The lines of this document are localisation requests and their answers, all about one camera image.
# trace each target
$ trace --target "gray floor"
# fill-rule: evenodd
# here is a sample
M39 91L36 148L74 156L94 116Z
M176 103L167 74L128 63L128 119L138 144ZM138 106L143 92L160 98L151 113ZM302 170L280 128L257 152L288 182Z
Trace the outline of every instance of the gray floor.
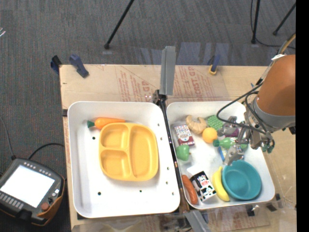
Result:
M273 31L296 0L260 0L256 43L252 43L257 0L135 0L104 45L130 0L0 0L0 116L12 149L27 158L43 144L63 143L59 76L50 67L75 53L85 64L161 64L162 49L176 47L177 65L266 66L296 31L296 9L278 35ZM295 54L296 40L286 50ZM0 171L11 163L0 125ZM63 148L52 145L33 160L66 175ZM68 232L68 198L44 228L0 213L2 232Z

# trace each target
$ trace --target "orange ball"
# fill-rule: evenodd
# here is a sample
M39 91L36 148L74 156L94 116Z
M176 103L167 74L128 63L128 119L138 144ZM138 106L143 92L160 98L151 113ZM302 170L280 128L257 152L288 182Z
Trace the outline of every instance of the orange ball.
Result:
M203 131L202 137L206 143L212 144L218 138L218 133L215 128L207 127Z

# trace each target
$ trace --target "blue bowl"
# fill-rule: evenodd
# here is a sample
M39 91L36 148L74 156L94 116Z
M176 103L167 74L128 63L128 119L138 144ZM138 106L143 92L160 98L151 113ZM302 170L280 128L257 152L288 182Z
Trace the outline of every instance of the blue bowl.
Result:
M262 181L256 169L244 160L232 162L222 172L222 184L226 192L239 200L251 200L257 197Z

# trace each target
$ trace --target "wooden table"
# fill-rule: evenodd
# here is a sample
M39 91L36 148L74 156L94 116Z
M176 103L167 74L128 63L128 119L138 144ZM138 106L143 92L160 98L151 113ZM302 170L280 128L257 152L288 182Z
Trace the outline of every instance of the wooden table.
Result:
M159 65L85 65L89 76L82 78L72 65L59 67L63 126L66 144L70 222L72 231L99 231L110 229L106 219L78 219L73 205L68 118L69 106L76 101L149 102L160 85ZM217 74L208 73L209 66L176 66L174 101L231 101L251 90L266 66L218 66ZM276 193L272 203L260 205L254 217L240 217L239 211L231 217L209 221L216 231L296 231L296 160L295 135L289 130L273 133L276 147L265 159L271 173ZM137 229L152 231L157 220L145 218Z

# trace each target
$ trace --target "white screen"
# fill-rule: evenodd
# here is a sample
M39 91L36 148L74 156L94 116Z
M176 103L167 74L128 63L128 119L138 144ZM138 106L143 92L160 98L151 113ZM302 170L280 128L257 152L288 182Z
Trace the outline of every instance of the white screen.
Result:
M55 180L20 165L1 191L37 207Z

